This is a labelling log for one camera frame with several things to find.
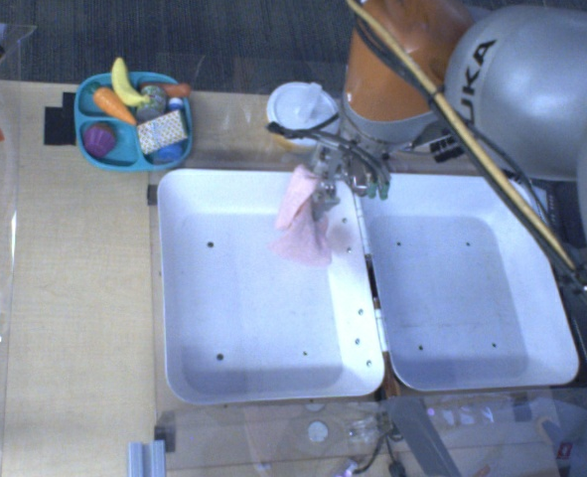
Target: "white plate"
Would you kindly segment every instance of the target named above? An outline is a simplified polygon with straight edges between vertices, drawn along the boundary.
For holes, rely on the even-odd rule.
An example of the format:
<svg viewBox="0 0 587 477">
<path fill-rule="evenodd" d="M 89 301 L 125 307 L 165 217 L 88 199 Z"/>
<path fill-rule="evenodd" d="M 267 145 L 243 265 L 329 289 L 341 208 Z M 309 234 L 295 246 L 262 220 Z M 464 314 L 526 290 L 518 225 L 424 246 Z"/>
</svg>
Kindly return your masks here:
<svg viewBox="0 0 587 477">
<path fill-rule="evenodd" d="M 394 371 L 420 391 L 558 385 L 578 356 L 544 254 L 485 180 L 393 175 L 362 209 Z"/>
<path fill-rule="evenodd" d="M 356 397 L 381 382 L 353 197 L 341 186 L 329 214 L 333 263 L 299 265 L 268 249 L 290 177 L 177 170 L 159 186 L 166 371 L 182 400 Z"/>
</svg>

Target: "toy banana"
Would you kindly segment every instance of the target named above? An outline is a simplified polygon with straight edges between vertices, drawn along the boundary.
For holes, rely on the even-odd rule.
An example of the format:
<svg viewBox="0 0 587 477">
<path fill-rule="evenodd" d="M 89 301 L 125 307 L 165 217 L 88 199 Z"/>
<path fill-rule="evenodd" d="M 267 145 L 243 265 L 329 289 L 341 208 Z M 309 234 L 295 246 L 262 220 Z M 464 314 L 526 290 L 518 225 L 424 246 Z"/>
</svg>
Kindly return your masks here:
<svg viewBox="0 0 587 477">
<path fill-rule="evenodd" d="M 149 95 L 142 95 L 130 83 L 127 66 L 121 57 L 118 57 L 112 65 L 112 88 L 128 106 L 140 106 L 149 102 Z"/>
</svg>

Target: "teal container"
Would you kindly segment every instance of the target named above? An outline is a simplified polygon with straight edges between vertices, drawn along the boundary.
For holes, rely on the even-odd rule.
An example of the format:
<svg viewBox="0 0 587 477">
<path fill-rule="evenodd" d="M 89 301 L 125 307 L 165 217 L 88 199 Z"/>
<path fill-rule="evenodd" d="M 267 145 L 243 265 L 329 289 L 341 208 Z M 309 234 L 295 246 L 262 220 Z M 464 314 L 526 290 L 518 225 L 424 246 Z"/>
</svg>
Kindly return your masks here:
<svg viewBox="0 0 587 477">
<path fill-rule="evenodd" d="M 154 155 L 145 155 L 141 151 L 138 142 L 136 127 L 122 122 L 117 118 L 106 115 L 92 100 L 92 89 L 98 83 L 101 86 L 111 87 L 111 74 L 96 75 L 86 79 L 76 91 L 74 98 L 74 128 L 76 131 L 76 144 L 83 157 L 90 164 L 103 170 L 112 171 L 153 171 L 166 170 L 179 166 L 192 151 L 193 125 L 192 112 L 187 99 L 183 99 L 185 107 L 183 113 L 187 127 L 187 139 L 179 142 L 181 147 L 180 155 L 173 161 L 159 163 L 155 161 Z M 138 86 L 144 82 L 177 83 L 175 79 L 155 73 L 130 73 L 132 86 Z M 91 156 L 83 146 L 83 133 L 95 123 L 107 123 L 114 130 L 116 135 L 116 146 L 104 157 L 96 158 Z"/>
</svg>

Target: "pink towel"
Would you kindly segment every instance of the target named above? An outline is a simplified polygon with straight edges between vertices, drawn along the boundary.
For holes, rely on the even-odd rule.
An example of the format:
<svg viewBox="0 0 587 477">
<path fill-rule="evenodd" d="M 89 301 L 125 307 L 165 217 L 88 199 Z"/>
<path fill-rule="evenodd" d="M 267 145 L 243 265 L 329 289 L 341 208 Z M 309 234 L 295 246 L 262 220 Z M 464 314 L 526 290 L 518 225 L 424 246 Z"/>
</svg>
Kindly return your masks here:
<svg viewBox="0 0 587 477">
<path fill-rule="evenodd" d="M 314 221 L 311 207 L 311 196 L 319 181 L 304 165 L 295 168 L 275 221 L 275 227 L 285 234 L 269 245 L 278 256 L 309 266 L 331 263 L 326 239 L 328 218 Z"/>
</svg>

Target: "purple toy vegetable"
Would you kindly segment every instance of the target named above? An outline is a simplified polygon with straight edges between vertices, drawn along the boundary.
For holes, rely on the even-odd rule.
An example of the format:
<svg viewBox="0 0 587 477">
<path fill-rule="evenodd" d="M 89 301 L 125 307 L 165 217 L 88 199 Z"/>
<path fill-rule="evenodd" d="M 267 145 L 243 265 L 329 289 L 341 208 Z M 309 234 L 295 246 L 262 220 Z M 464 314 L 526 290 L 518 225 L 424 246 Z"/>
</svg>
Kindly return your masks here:
<svg viewBox="0 0 587 477">
<path fill-rule="evenodd" d="M 83 133 L 83 146 L 92 157 L 100 159 L 116 145 L 114 131 L 107 123 L 95 123 Z"/>
</svg>

